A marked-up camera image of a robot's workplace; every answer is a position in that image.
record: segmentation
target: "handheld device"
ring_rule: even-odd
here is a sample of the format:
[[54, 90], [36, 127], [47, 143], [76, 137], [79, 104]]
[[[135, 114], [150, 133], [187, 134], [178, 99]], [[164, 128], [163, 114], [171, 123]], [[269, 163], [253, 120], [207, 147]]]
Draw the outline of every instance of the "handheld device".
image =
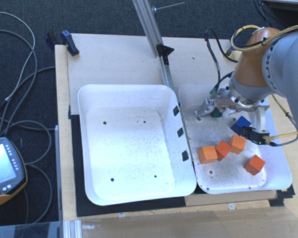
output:
[[0, 138], [0, 205], [12, 199], [27, 184], [23, 159], [15, 145]]

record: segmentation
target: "orange block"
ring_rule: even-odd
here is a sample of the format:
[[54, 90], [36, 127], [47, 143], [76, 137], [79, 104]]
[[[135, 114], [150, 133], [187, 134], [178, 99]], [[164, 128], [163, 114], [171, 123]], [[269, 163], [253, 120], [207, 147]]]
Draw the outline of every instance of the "orange block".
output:
[[218, 159], [217, 152], [215, 150], [215, 146], [203, 146], [198, 150], [198, 155], [201, 164], [211, 163], [214, 160]]
[[232, 150], [232, 147], [229, 144], [227, 144], [224, 140], [222, 140], [215, 147], [215, 150], [216, 150], [216, 152], [218, 154], [218, 160], [221, 161]]
[[228, 144], [232, 147], [231, 152], [239, 154], [241, 153], [245, 148], [246, 139], [244, 137], [238, 136], [234, 134], [230, 139], [228, 140]]
[[248, 160], [244, 168], [254, 176], [262, 170], [264, 165], [265, 161], [254, 154], [253, 157]]

